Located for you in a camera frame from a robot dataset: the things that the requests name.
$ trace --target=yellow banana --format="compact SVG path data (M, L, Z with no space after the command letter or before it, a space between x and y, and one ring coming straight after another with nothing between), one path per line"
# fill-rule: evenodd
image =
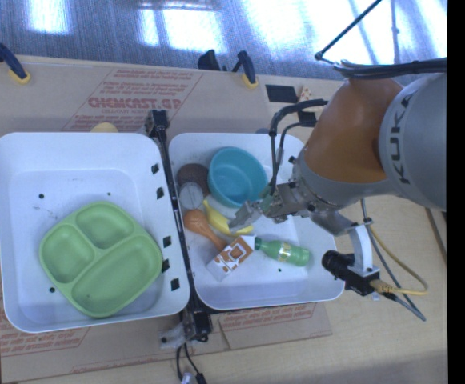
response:
M238 230L235 233L230 232L229 229L229 220L220 214L214 207L212 207L207 199L204 199L203 205L206 207L206 215L207 221L211 226L213 226L218 232L226 234L228 236L235 236L237 234L249 234L253 231L254 227L249 225L247 227L243 227L242 229Z

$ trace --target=brown round object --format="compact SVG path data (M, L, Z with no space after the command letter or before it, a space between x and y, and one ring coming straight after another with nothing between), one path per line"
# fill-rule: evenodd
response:
M177 173L177 183L179 186L184 185L186 182L197 183L203 192L203 196L206 197L210 194L209 186L207 185L207 175L209 170L199 163L187 163L182 166Z

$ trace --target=green divided plate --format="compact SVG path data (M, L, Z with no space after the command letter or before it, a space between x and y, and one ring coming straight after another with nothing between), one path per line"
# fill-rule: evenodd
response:
M47 232L40 244L40 262L77 309L105 318L154 282L161 273L162 252L125 210L95 202Z

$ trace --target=teal bowl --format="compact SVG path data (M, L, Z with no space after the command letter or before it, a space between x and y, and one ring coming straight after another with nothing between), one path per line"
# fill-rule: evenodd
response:
M230 208L239 208L247 200L259 199L259 194L267 185L267 176L252 154L231 146L214 154L207 182L218 202Z

